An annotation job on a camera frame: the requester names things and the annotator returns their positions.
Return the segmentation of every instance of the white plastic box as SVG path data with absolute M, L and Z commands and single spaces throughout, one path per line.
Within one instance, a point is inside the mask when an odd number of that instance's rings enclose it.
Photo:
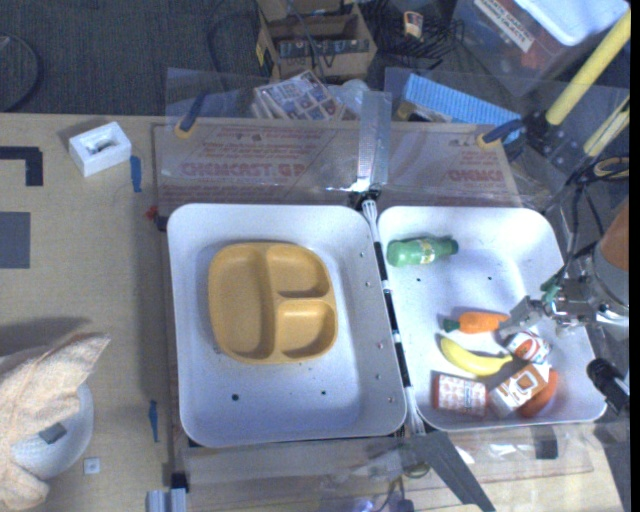
M 629 8 L 624 0 L 458 0 L 465 46 L 515 96 L 593 50 Z
M 131 158 L 131 142 L 117 122 L 69 139 L 69 154 L 87 178 Z

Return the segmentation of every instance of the toy carrot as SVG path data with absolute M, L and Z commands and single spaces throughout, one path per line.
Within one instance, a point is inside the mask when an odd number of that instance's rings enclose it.
M 445 331 L 451 332 L 456 329 L 466 334 L 476 334 L 479 332 L 495 331 L 500 327 L 500 322 L 508 320 L 509 315 L 501 313 L 488 313 L 485 311 L 466 311 L 462 313 L 458 320 L 445 319 L 442 327 Z

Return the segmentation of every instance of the beige cloth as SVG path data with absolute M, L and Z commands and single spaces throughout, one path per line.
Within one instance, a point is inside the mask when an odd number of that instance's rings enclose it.
M 26 510 L 47 497 L 49 486 L 16 463 L 11 446 L 79 411 L 78 387 L 109 341 L 76 335 L 0 374 L 0 505 Z

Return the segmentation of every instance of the yellow divided plate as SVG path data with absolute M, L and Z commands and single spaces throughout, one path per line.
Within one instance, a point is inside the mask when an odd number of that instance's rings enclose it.
M 312 251 L 288 243 L 241 243 L 209 265 L 209 314 L 219 347 L 250 364 L 325 354 L 338 334 L 331 278 Z

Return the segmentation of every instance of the yellow pole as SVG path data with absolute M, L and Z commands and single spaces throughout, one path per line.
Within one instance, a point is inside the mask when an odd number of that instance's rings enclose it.
M 547 111 L 547 122 L 559 126 L 631 38 L 631 8 L 617 21 L 600 42 L 569 85 Z

